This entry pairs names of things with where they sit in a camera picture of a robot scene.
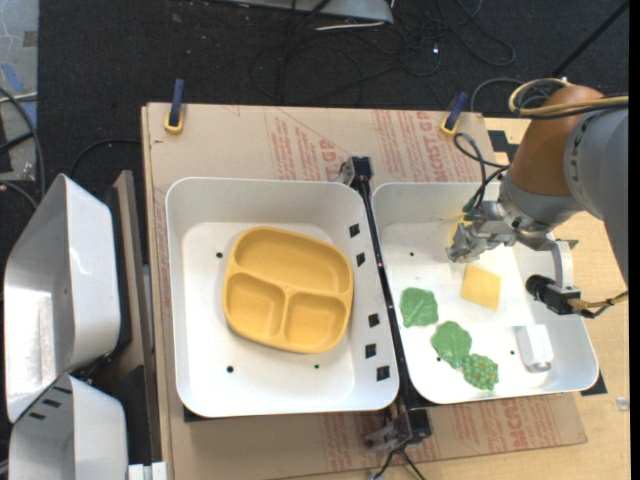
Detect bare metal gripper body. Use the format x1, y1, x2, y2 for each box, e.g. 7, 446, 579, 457
461, 200, 522, 248

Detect yellow cheese slice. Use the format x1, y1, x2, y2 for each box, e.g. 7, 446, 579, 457
460, 263, 503, 312

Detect green lettuce leaf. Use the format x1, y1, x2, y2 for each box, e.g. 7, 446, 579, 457
399, 286, 440, 329
430, 320, 473, 370

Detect thin black rod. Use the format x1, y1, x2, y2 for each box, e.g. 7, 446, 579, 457
357, 177, 417, 410

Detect white plastic tray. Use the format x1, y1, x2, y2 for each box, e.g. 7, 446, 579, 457
164, 176, 401, 418
370, 181, 600, 405
3, 172, 124, 422
7, 373, 129, 480

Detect white rectangular bottle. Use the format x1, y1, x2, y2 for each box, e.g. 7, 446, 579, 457
513, 323, 555, 373

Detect green peas patch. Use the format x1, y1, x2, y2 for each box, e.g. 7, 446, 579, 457
461, 353, 500, 392

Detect yellow divided plate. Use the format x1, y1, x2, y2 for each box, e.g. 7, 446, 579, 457
221, 225, 355, 355

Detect brown cardboard board red print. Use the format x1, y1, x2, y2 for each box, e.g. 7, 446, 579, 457
141, 101, 589, 480

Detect black cylinder on white bracket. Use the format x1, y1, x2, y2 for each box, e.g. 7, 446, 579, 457
524, 237, 584, 317

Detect black block with thin wires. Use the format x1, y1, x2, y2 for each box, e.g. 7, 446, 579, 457
343, 155, 374, 189
364, 406, 434, 452

